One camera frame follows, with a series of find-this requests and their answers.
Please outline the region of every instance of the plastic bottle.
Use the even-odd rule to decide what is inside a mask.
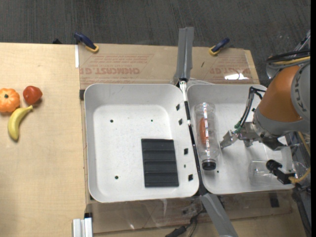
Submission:
[[[221,152],[216,132],[215,105],[201,103],[195,106],[197,130],[197,152],[204,170],[216,168],[217,157]]]

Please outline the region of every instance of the table surface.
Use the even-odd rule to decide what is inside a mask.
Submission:
[[[67,237],[85,210],[79,70],[75,46],[0,43],[0,88],[21,96],[39,87],[42,102],[23,119],[18,142],[0,114],[0,236]],[[297,206],[290,214],[233,220],[239,236],[305,236]],[[174,227],[97,236],[165,236]],[[194,236],[218,236],[212,223]]]

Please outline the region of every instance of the toy banana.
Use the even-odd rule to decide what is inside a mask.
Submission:
[[[33,109],[33,106],[30,105],[27,108],[18,108],[12,114],[8,122],[8,132],[12,139],[17,140],[19,138],[19,126],[21,120],[25,115]]]

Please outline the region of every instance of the toy pumpkin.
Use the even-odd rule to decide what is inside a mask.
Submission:
[[[0,89],[0,112],[13,112],[20,106],[20,95],[14,89]]]

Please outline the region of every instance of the yellow cable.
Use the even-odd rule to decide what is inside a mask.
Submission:
[[[300,62],[300,61],[307,61],[310,60],[310,56],[304,57],[304,58],[298,58],[298,59],[293,59],[290,61],[277,61],[277,62],[273,62],[273,64],[277,64],[277,65],[290,65],[296,62]]]
[[[307,153],[311,156],[311,149],[307,145],[303,134],[301,132],[298,132],[298,135],[300,136],[300,138],[305,146],[305,149],[307,150]],[[302,177],[295,178],[295,177],[291,176],[288,179],[291,181],[292,184],[299,183],[299,182],[303,181],[310,172],[311,172],[311,167],[308,168],[308,170],[306,171],[306,173]]]

